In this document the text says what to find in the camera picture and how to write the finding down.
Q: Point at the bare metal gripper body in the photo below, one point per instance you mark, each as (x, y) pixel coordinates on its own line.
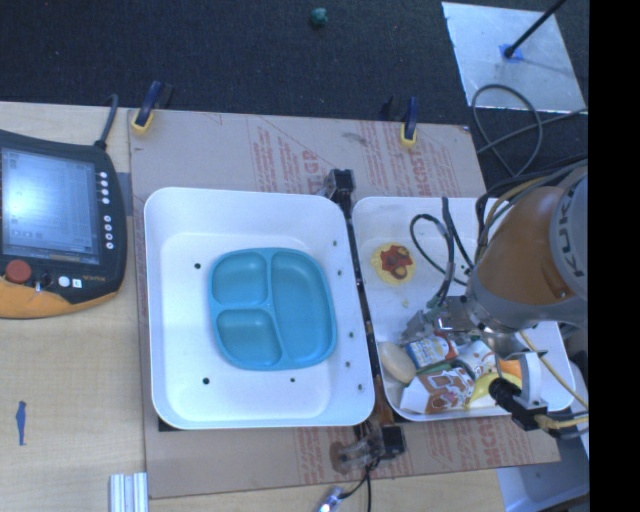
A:
(457, 317)

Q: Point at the white cup with orange print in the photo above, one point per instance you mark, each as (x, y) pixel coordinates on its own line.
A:
(477, 361)

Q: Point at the small green lump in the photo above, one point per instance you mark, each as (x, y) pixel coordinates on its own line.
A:
(318, 16)

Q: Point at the black cylinder on white bracket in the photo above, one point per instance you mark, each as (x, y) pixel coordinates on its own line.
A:
(525, 395)

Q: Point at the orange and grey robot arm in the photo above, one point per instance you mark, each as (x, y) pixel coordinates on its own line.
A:
(525, 250)

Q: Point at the brown cardboard board red print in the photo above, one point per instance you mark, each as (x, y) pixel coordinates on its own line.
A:
(225, 150)

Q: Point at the yellow banana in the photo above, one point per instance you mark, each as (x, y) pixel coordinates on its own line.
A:
(481, 389)

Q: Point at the white carton with orange print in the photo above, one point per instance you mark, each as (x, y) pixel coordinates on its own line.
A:
(440, 392)

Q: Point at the orange carrot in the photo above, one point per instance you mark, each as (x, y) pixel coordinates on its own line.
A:
(511, 369)

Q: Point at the yellow and red toy pizza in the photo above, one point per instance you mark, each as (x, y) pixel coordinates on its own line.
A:
(392, 264)

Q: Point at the thin black and white rod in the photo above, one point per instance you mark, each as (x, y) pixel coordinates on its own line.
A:
(361, 280)

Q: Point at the blue divided plate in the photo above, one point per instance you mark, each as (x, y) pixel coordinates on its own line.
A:
(300, 300)

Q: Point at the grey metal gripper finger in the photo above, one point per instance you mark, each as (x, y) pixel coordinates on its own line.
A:
(424, 316)
(414, 332)

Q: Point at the white plastic tray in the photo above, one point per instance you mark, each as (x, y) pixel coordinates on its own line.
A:
(185, 300)
(385, 220)

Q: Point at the white blue and orange packet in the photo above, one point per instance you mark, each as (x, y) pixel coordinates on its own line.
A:
(429, 350)

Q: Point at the beige oval biscuit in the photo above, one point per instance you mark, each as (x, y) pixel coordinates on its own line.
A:
(396, 362)

